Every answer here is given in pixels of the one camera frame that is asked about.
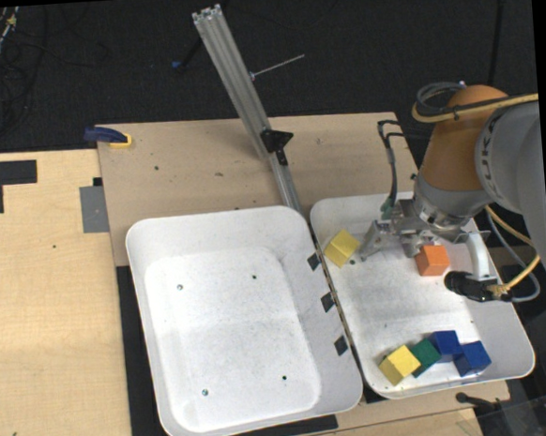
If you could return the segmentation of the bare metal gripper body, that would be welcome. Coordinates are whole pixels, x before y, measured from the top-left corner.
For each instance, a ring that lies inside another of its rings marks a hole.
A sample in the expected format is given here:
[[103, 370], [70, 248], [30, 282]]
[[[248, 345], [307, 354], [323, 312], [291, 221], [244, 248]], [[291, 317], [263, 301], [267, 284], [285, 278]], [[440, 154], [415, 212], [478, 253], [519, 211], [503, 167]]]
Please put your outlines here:
[[463, 244], [464, 229], [474, 216], [485, 208], [487, 200], [480, 196], [458, 198], [446, 205], [431, 203], [427, 198], [391, 200], [382, 203], [381, 220], [389, 222], [394, 235], [420, 234], [427, 238], [442, 238], [449, 243]]

